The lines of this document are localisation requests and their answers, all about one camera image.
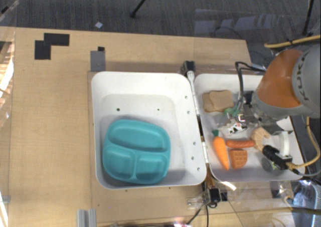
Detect small grey can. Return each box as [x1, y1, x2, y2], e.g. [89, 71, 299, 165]
[260, 157, 279, 173]

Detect orange sausage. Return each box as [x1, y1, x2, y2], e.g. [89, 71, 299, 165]
[225, 139, 256, 149]

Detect beige croissant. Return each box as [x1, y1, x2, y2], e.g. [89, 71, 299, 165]
[250, 127, 271, 152]

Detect white plastic tray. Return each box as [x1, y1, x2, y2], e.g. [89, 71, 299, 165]
[91, 71, 208, 190]
[194, 73, 306, 182]

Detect black block with wires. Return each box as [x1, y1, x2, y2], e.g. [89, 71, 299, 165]
[209, 188, 222, 208]
[183, 61, 196, 73]

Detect brown bread slice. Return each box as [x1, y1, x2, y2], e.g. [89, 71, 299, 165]
[202, 89, 235, 114]

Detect orange carrot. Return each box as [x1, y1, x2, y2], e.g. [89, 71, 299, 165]
[211, 129, 230, 171]

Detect teal divided plate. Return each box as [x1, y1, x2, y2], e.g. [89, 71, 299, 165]
[101, 118, 172, 185]

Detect orange waffle biscuit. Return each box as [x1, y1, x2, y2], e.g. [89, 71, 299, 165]
[230, 148, 248, 170]

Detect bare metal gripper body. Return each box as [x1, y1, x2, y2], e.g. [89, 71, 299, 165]
[240, 104, 263, 125]

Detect black cylinder on white bracket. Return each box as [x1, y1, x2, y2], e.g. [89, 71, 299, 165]
[261, 131, 294, 171]

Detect black and white carton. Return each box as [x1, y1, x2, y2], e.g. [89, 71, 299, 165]
[220, 120, 248, 137]

